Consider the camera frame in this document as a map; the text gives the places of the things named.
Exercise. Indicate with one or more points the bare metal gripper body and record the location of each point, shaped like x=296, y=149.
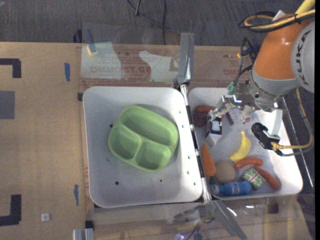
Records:
x=243, y=94

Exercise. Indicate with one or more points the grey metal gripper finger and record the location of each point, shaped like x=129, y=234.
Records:
x=248, y=109
x=228, y=103

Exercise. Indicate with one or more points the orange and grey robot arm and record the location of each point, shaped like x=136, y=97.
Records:
x=277, y=56

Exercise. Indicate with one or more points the white and purple packet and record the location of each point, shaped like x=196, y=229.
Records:
x=237, y=117

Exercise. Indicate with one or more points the orange sausage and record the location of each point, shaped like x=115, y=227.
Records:
x=268, y=177
x=203, y=109
x=248, y=162

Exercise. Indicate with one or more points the white and blue carton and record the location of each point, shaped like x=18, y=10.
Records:
x=214, y=130

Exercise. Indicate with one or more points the yellow banana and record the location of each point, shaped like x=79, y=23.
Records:
x=243, y=147

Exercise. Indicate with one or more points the orange carrot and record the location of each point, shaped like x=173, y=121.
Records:
x=208, y=160

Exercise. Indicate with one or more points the brown round potato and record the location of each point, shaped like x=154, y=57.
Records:
x=225, y=172

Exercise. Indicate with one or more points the white plastic tray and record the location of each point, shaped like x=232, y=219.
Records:
x=280, y=169
x=100, y=134

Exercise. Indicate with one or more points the green and white can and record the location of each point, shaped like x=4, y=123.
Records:
x=253, y=178

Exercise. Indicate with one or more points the blue bottle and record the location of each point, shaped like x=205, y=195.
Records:
x=236, y=188

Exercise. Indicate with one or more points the green divided plate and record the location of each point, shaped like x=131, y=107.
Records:
x=142, y=136

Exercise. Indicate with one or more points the brown cardboard board red print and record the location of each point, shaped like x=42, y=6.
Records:
x=140, y=69

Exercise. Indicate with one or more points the small white square block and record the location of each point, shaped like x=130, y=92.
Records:
x=45, y=217

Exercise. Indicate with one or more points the black cylinder on white bracket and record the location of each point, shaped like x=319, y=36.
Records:
x=265, y=136

